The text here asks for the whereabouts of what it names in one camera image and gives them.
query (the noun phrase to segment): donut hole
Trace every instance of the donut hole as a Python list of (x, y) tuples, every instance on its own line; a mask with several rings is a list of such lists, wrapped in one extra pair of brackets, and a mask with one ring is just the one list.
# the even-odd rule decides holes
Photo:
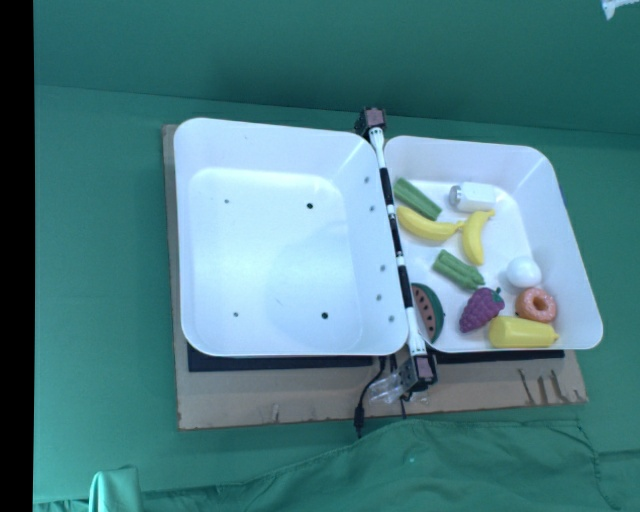
[(546, 311), (547, 310), (547, 301), (542, 297), (534, 297), (533, 298), (533, 307), (536, 308), (537, 311)]

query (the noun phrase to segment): green cloth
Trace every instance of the green cloth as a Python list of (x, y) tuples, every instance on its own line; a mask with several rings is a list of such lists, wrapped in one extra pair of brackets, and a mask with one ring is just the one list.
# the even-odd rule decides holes
[(409, 419), (246, 482), (142, 492), (136, 468), (100, 471), (88, 502), (34, 511), (640, 510), (638, 482), (640, 453), (600, 456), (578, 422)]

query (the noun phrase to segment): grape bunch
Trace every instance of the grape bunch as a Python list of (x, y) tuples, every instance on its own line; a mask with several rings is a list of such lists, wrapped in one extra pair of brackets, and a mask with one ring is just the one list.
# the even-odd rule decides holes
[(504, 309), (500, 288), (478, 288), (464, 307), (460, 317), (460, 330), (464, 333), (479, 329)]

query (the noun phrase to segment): white ball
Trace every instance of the white ball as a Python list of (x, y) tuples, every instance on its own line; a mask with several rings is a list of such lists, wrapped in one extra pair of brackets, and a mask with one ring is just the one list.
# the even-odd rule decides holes
[(538, 264), (529, 256), (518, 256), (507, 266), (507, 279), (518, 288), (530, 288), (540, 284), (542, 272)]

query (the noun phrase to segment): pink donut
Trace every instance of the pink donut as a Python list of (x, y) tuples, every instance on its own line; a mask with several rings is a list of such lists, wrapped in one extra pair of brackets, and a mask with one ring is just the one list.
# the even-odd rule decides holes
[(557, 314), (555, 299), (541, 288), (527, 288), (516, 299), (516, 315), (548, 324)]

